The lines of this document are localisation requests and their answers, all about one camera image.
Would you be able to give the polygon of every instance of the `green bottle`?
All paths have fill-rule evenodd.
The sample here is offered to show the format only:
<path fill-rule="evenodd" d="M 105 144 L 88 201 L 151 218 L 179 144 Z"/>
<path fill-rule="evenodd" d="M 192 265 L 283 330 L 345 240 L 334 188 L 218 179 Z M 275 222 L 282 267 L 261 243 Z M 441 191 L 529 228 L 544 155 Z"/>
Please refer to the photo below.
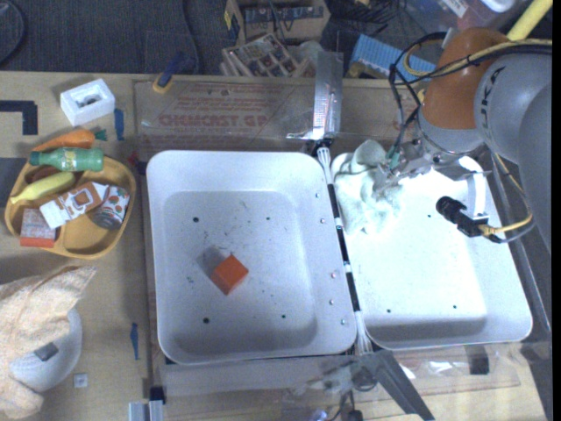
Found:
<path fill-rule="evenodd" d="M 49 153 L 34 151 L 29 158 L 31 165 L 50 165 L 63 172 L 103 170 L 103 150 L 101 148 L 63 147 Z"/>

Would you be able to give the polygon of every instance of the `wooden table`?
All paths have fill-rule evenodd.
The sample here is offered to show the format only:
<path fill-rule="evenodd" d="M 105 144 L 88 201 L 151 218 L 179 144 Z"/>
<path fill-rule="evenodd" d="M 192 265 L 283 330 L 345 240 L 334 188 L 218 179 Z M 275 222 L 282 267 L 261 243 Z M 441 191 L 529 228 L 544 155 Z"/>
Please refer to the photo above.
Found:
<path fill-rule="evenodd" d="M 124 111 L 124 141 L 117 140 L 113 127 L 113 117 L 99 118 L 87 125 L 107 130 L 108 141 L 101 144 L 106 154 L 126 162 L 137 149 L 135 138 L 134 83 L 150 80 L 146 75 L 92 75 L 67 73 L 0 73 L 1 100 L 32 100 L 39 108 L 39 134 L 22 135 L 21 113 L 0 113 L 0 158 L 27 157 L 30 147 L 57 132 L 71 128 L 60 109 L 61 91 L 77 85 L 103 78 L 115 94 L 117 107 Z M 184 77 L 187 81 L 207 81 L 209 77 Z M 248 82 L 245 78 L 212 77 L 214 82 Z M 293 81 L 292 85 L 306 85 L 309 82 Z M 373 118 L 390 118 L 394 113 L 391 96 L 384 96 L 382 106 L 368 106 L 368 96 L 378 86 L 370 81 L 348 80 L 344 84 L 344 116 L 356 121 L 357 126 L 369 126 Z M 4 209 L 0 208 L 4 219 Z M 4 224 L 0 224 L 0 283 L 10 282 L 29 275 L 46 275 L 67 264 L 81 265 L 84 260 L 70 260 L 41 250 L 22 248 L 12 237 Z M 146 259 L 143 228 L 142 196 L 132 208 L 129 224 L 116 248 L 93 265 L 98 268 L 96 277 L 87 288 L 85 297 L 78 303 L 77 310 L 82 318 L 82 356 L 74 373 L 87 373 L 89 385 L 85 389 L 73 387 L 72 375 L 63 383 L 47 391 L 42 411 L 29 419 L 106 421 L 126 420 L 129 402 L 147 401 L 148 390 L 153 381 L 151 363 L 150 325 L 146 296 Z M 138 325 L 139 360 L 135 360 L 130 341 L 131 324 Z M 480 376 L 478 390 L 457 391 L 450 394 L 424 396 L 437 419 L 447 420 L 545 420 L 536 388 L 528 364 L 513 348 L 505 350 L 504 359 L 510 371 L 515 371 L 517 379 L 510 379 L 509 385 L 489 388 L 489 381 Z M 181 402 L 170 403 L 166 407 L 166 419 L 275 419 L 279 408 L 271 402 L 270 410 L 259 400 L 258 409 L 251 406 L 254 394 L 237 395 L 243 401 L 243 410 L 216 410 L 214 396 L 199 400 L 209 401 L 214 413 L 196 416 L 186 415 Z M 381 400 L 376 404 L 359 402 L 366 419 L 413 420 L 415 416 L 399 415 L 401 411 L 393 401 Z"/>

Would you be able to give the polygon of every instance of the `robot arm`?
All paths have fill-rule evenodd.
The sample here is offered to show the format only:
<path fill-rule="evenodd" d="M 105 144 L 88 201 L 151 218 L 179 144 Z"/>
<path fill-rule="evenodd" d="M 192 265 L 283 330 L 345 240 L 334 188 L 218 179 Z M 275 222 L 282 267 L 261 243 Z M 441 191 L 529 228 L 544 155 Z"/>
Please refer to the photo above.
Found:
<path fill-rule="evenodd" d="M 458 179 L 465 175 L 458 159 L 485 144 L 519 166 L 528 206 L 550 249 L 550 44 L 528 41 L 501 51 L 507 42 L 494 30 L 472 28 L 446 47 L 437 70 L 462 58 L 468 58 L 468 65 L 431 79 L 418 110 L 415 139 L 400 145 L 399 162 L 387 167 L 387 184 L 431 168 Z M 494 48 L 496 54 L 470 63 L 470 55 Z"/>

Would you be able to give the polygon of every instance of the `yellow bowl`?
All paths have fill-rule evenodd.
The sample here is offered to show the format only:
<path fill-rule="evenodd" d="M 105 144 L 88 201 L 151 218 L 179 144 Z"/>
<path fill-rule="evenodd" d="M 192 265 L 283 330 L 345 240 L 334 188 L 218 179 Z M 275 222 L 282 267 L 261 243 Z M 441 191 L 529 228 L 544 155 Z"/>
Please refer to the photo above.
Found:
<path fill-rule="evenodd" d="M 36 172 L 39 167 L 25 164 L 20 172 L 10 195 L 18 195 L 28 184 L 26 177 Z M 41 248 L 49 253 L 59 254 L 76 259 L 97 259 L 108 253 L 123 235 L 136 196 L 137 184 L 131 170 L 119 161 L 107 156 L 103 159 L 103 170 L 101 172 L 85 171 L 77 177 L 75 186 L 85 182 L 99 182 L 101 184 L 116 185 L 128 190 L 131 195 L 124 220 L 118 230 L 107 230 L 96 225 L 87 215 L 72 220 L 57 230 L 57 238 L 53 248 Z M 35 201 L 18 201 L 12 204 L 10 199 L 6 205 L 4 220 L 10 232 L 19 237 L 21 233 L 22 218 L 25 208 L 40 207 L 41 204 L 56 196 L 44 196 Z"/>

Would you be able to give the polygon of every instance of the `white towel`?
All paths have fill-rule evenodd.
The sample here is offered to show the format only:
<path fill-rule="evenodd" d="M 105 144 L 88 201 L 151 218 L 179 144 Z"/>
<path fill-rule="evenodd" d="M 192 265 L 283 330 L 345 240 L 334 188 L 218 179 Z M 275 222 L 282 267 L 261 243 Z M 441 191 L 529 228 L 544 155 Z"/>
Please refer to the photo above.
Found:
<path fill-rule="evenodd" d="M 65 268 L 0 285 L 0 411 L 8 417 L 29 417 L 43 403 L 15 379 L 10 364 L 68 334 L 67 314 L 95 273 L 93 267 Z"/>
<path fill-rule="evenodd" d="M 375 140 L 367 140 L 335 171 L 335 191 L 349 234 L 360 230 L 380 232 L 396 220 L 401 210 L 401 185 L 374 192 L 377 169 L 386 159 L 386 151 Z"/>

